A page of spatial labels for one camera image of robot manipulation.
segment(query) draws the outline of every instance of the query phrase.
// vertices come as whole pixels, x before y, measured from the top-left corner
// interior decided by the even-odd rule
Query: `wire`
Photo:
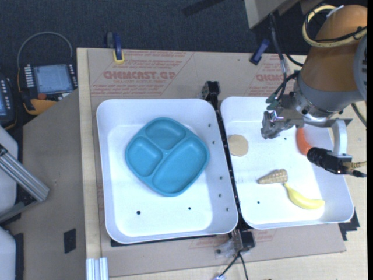
[[[218,279],[221,278],[221,276],[223,276],[230,269],[230,267],[235,263],[235,261],[238,259],[238,254],[239,253],[240,253],[240,251],[237,253],[237,256],[234,257],[234,259],[231,261],[231,263],[228,265],[228,267],[226,267],[226,269],[217,277]]]
[[[288,81],[292,80],[292,79],[295,79],[295,78],[298,76],[298,74],[299,74],[299,71],[295,71],[295,72],[293,72],[290,76],[286,77],[285,81],[282,82],[282,83],[280,84],[280,86],[275,90],[275,92],[272,93],[271,97],[276,97],[276,96],[279,94],[280,90],[281,90],[281,93],[280,93],[280,95],[279,95],[278,98],[277,98],[277,100],[280,100],[280,99],[282,98],[282,95],[283,95],[284,92],[285,92],[285,89],[284,89],[284,88],[285,88],[285,86],[286,86],[286,83],[287,83]]]
[[[364,27],[358,27],[357,30],[354,32],[351,32],[351,33],[348,33],[348,34],[345,34],[343,36],[336,37],[336,38],[326,38],[326,39],[323,38],[319,40],[311,39],[308,34],[308,25],[310,21],[312,20],[312,18],[318,13],[321,13],[324,11],[328,11],[328,13],[331,13],[335,9],[336,7],[332,5],[322,5],[322,6],[314,8],[306,15],[305,21],[302,26],[302,35],[303,35],[304,40],[308,44],[314,47],[319,47],[319,48],[339,47],[345,44],[352,43],[355,40],[359,40],[368,33],[367,31],[368,26],[364,26]]]
[[[367,177],[366,173],[356,170],[367,165],[367,161],[363,162],[346,162],[343,166],[347,168],[346,174],[356,177]]]
[[[61,37],[62,39],[64,39],[68,45],[69,45],[69,48],[70,48],[70,57],[73,56],[73,49],[72,49],[72,46],[71,46],[71,43],[70,41],[63,35],[57,33],[57,32],[53,32],[53,31],[43,31],[43,32],[38,32],[32,36],[30,36],[27,40],[25,40],[23,42],[23,44],[21,45],[21,47],[19,48],[18,50],[18,54],[17,54],[17,67],[18,67],[18,70],[20,69],[20,65],[19,65],[19,58],[20,58],[20,55],[21,55],[21,52],[22,52],[22,49],[25,47],[25,45],[30,41],[32,40],[33,38],[37,37],[37,36],[40,36],[40,35],[45,35],[45,34],[50,34],[50,35],[56,35],[56,36],[59,36]]]
[[[279,99],[278,98],[276,99],[276,96],[279,94],[280,90],[282,90],[282,88],[284,88],[285,84],[288,81],[290,81],[292,79],[295,79],[298,76],[299,72],[300,71],[295,71],[290,76],[288,76],[286,78],[285,82],[282,82],[280,84],[280,86],[266,99],[266,103],[272,105],[274,102],[277,102]]]
[[[285,63],[284,55],[282,53],[281,47],[278,43],[277,36],[276,36],[275,16],[271,13],[269,15],[269,18],[270,18],[270,28],[271,28],[272,42],[273,42],[273,45],[275,46],[276,52],[277,52],[277,54],[280,58],[281,70],[282,70],[282,73],[283,73],[283,83],[282,83],[283,86],[281,88],[281,93],[277,98],[277,100],[279,101],[279,100],[281,100],[282,95],[284,95],[284,92],[285,92],[285,89],[286,89],[286,63]]]
[[[282,42],[281,40],[281,36],[280,36],[280,32],[279,32],[279,29],[277,27],[277,24],[276,24],[276,20],[275,20],[275,16],[271,13],[271,16],[270,16],[270,24],[271,24],[271,27],[273,26],[274,29],[275,29],[275,32],[277,34],[277,37],[279,38],[279,50],[280,51],[284,51],[284,43]],[[302,67],[303,66],[303,63],[300,63],[298,61],[296,61],[289,53],[286,53],[286,52],[283,52],[283,54],[285,54],[285,56],[294,64],[298,65],[299,67]]]
[[[367,120],[364,118],[364,116],[361,114],[359,109],[357,108],[357,105],[355,103],[351,104],[352,109],[355,111],[356,116],[360,119],[360,121],[367,127]]]
[[[242,261],[242,264],[244,265],[244,271],[245,271],[245,277],[247,280],[249,280],[248,278],[248,275],[247,275],[247,270],[246,270],[246,266],[245,266],[245,261],[241,255],[241,250],[237,252],[237,256],[234,257],[234,259],[232,260],[232,262],[228,265],[228,267],[226,267],[226,269],[218,276],[216,277],[216,279],[220,279],[230,268],[231,266],[236,262],[236,260],[240,258],[241,261]]]
[[[242,261],[242,265],[244,266],[245,278],[246,278],[246,280],[249,280],[249,276],[247,275],[247,270],[246,270],[245,261],[244,261],[244,259],[243,259],[243,257],[242,257],[241,252],[238,252],[238,255],[239,255],[239,257],[240,257],[240,259],[241,259],[241,261]]]

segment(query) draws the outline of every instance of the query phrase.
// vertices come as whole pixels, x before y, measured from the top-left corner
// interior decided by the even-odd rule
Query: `dark floor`
[[[368,0],[326,0],[335,6]],[[104,47],[108,31],[118,32],[130,49],[254,52],[270,38],[269,19],[250,29],[244,0],[0,0],[0,66],[11,80],[17,76],[22,44],[39,32],[65,36],[73,50]],[[301,36],[304,21],[297,4],[277,17],[284,52],[306,54]],[[273,45],[267,52],[275,53]],[[60,37],[37,36],[19,55],[20,64],[56,62],[69,56]],[[32,117],[20,116],[17,127]]]

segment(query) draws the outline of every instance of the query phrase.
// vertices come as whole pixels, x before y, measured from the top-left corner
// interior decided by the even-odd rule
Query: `small screen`
[[[35,66],[34,74],[39,93],[53,94],[73,91],[65,64]]]
[[[0,116],[5,116],[6,110],[5,110],[5,103],[2,97],[2,93],[0,92]]]

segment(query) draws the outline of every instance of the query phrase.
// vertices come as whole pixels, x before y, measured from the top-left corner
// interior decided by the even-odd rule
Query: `black cable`
[[[237,256],[234,257],[234,259],[232,260],[232,262],[228,265],[228,267],[226,267],[226,269],[218,276],[218,278],[220,278],[221,276],[223,276],[229,269],[230,267],[235,263],[235,261],[238,259],[239,257],[239,254],[240,254],[240,251],[237,253]]]
[[[244,266],[245,278],[246,278],[246,280],[249,280],[249,276],[247,275],[247,270],[246,270],[245,261],[244,261],[242,255],[241,255],[241,252],[238,252],[238,255],[239,255],[239,257],[240,257],[240,259],[241,259],[241,261],[242,261],[242,264],[243,264],[243,266]]]
[[[215,279],[220,279],[230,268],[231,266],[236,262],[236,260],[240,258],[241,261],[242,261],[242,264],[244,266],[244,271],[245,271],[245,277],[246,277],[246,280],[249,280],[249,277],[248,277],[248,274],[247,274],[247,270],[246,270],[246,265],[245,265],[245,261],[241,255],[241,250],[237,252],[237,256],[234,257],[234,259],[232,260],[232,262],[228,265],[228,267],[226,267],[226,269],[218,276],[216,277]]]
[[[366,175],[365,173],[360,172],[360,171],[358,171],[358,170],[353,170],[353,171],[352,171],[352,175],[353,175],[353,176],[356,176],[356,177],[367,177],[367,175]]]
[[[355,111],[356,116],[360,119],[360,121],[367,127],[367,121],[364,119],[363,115],[360,113],[359,109],[357,108],[355,103],[351,104],[352,109]]]
[[[275,33],[277,34],[277,37],[279,38],[278,41],[279,41],[279,51],[284,51],[284,43],[282,42],[281,40],[281,36],[280,36],[280,32],[279,32],[279,29],[277,27],[277,24],[276,24],[276,20],[275,20],[275,16],[271,13],[271,16],[270,16],[270,24],[271,24],[271,27],[274,28],[275,30]],[[300,63],[298,61],[296,61],[289,53],[287,52],[283,52],[283,54],[285,54],[285,56],[294,64],[298,65],[299,67],[302,67],[303,66],[303,63]]]
[[[21,47],[19,48],[18,50],[18,54],[17,54],[17,68],[18,70],[20,69],[20,64],[19,64],[19,59],[20,59],[20,56],[21,56],[21,52],[22,52],[22,49],[25,47],[25,45],[30,41],[32,40],[33,38],[37,37],[37,36],[41,36],[41,35],[45,35],[45,34],[49,34],[49,35],[54,35],[54,36],[58,36],[60,38],[62,38],[63,40],[66,41],[66,43],[68,44],[69,46],[69,49],[70,49],[70,58],[73,57],[73,48],[72,48],[72,45],[70,43],[70,41],[63,35],[57,33],[57,32],[53,32],[53,31],[43,31],[43,32],[38,32],[32,36],[30,36],[27,40],[25,40],[23,42],[23,44],[21,45]]]
[[[278,96],[277,100],[281,100],[282,96],[284,95],[286,89],[286,64],[284,60],[284,55],[281,51],[281,47],[278,43],[277,36],[276,36],[276,28],[275,28],[275,16],[271,13],[269,15],[270,18],[270,29],[271,29],[271,36],[272,36],[272,43],[275,46],[276,52],[280,58],[281,63],[281,70],[283,72],[283,86],[281,88],[280,95]]]
[[[306,20],[305,20],[305,32],[306,32],[306,35],[309,37],[309,38],[311,38],[310,37],[310,35],[309,35],[309,32],[308,32],[308,27],[309,27],[309,16],[310,16],[310,14],[311,13],[314,13],[314,15],[317,15],[317,14],[321,14],[321,13],[326,13],[326,14],[329,14],[330,12],[331,12],[332,10],[321,10],[320,12],[315,12],[314,11],[314,9],[313,10],[311,10],[311,11],[309,11],[308,13],[307,13],[307,15],[306,15]],[[344,35],[342,35],[342,36],[339,36],[339,37],[334,37],[334,38],[323,38],[323,39],[313,39],[313,41],[316,41],[317,43],[336,43],[336,42],[338,42],[338,41],[341,41],[341,40],[345,40],[345,39],[347,39],[347,38],[349,38],[349,37],[354,37],[355,38],[355,35],[356,34],[358,34],[359,32],[361,32],[362,30],[365,30],[365,29],[367,29],[368,28],[368,26],[364,26],[364,27],[358,27],[357,28],[357,30],[356,31],[354,31],[354,32],[350,32],[350,33],[347,33],[347,34],[344,34]]]
[[[292,79],[295,79],[298,75],[299,75],[299,71],[293,72],[290,76],[288,76],[286,78],[286,83],[289,82]],[[274,94],[277,95],[280,92],[280,90],[282,89],[283,86],[284,86],[284,82],[282,82],[280,84],[280,86],[275,90]]]

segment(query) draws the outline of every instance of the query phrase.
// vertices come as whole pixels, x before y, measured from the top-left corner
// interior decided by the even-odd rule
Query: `white tray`
[[[125,149],[149,121],[169,117],[209,148],[205,171],[181,195],[165,197],[130,171]],[[112,99],[97,109],[105,225],[123,244],[231,232],[238,213],[214,108],[201,99]]]
[[[16,241],[0,227],[0,279],[14,280],[16,274]]]
[[[354,207],[343,176],[317,167],[299,153],[296,128],[274,139],[261,136],[263,97],[229,97],[221,104],[227,137],[242,135],[249,143],[243,157],[231,156],[242,217],[256,229],[282,228],[349,221]],[[327,128],[305,126],[307,140],[314,147],[333,150]],[[325,200],[325,206],[307,210],[294,205],[282,184],[258,184],[257,179],[274,169],[286,169],[288,183],[312,199]]]

